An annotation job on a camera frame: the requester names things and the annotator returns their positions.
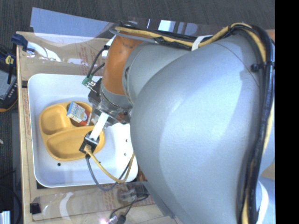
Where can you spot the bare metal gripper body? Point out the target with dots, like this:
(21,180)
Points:
(101,106)

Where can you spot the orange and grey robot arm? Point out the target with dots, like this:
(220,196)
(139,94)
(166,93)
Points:
(191,115)

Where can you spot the white blue red carton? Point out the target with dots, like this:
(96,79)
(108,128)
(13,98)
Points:
(78,113)

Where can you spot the orange divided plate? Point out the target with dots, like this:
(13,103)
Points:
(63,143)

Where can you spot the white plastic tray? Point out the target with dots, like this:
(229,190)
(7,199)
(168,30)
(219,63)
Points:
(46,90)

